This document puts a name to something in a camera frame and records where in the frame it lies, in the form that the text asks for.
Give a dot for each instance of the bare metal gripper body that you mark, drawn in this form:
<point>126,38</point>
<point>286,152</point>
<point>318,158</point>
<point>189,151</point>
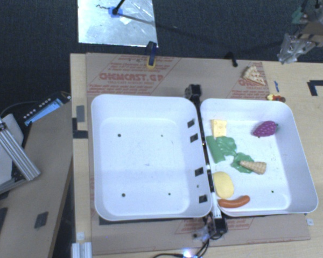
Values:
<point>319,31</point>

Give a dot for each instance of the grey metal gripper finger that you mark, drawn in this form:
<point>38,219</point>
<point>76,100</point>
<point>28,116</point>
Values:
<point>287,48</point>
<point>304,47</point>

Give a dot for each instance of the tan pizza slice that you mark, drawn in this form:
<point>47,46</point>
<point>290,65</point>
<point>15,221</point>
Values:
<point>254,75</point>

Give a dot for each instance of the small yellow and red toy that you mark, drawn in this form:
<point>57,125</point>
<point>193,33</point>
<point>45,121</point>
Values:
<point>275,97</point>

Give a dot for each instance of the purple grapes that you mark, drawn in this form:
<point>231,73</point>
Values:
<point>264,129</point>

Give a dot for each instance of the yellow cheese wedge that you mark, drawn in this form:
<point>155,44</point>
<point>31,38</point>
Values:
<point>218,128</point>

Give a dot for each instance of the green lettuce leaf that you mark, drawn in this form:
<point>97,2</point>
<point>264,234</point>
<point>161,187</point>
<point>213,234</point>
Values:
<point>227,144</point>
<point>238,165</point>

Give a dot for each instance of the thin black and white rod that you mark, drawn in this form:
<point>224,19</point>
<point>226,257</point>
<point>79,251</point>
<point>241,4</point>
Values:
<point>202,128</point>

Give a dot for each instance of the tan ice cream cone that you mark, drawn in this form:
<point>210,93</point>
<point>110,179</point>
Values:
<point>255,167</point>

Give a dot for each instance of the dark green flat strip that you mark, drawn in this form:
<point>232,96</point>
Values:
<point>214,150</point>

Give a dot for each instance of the white plastic tray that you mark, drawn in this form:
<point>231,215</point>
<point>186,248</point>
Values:
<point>145,160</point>
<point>274,176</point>

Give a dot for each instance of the brown cardboard board red print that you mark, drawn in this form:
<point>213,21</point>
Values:
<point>140,74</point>

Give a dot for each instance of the yellow potato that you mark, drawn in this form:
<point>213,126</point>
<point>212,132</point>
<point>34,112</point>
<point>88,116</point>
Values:
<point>223,185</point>

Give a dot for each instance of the orange sausage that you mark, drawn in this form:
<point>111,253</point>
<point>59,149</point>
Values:
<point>234,202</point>

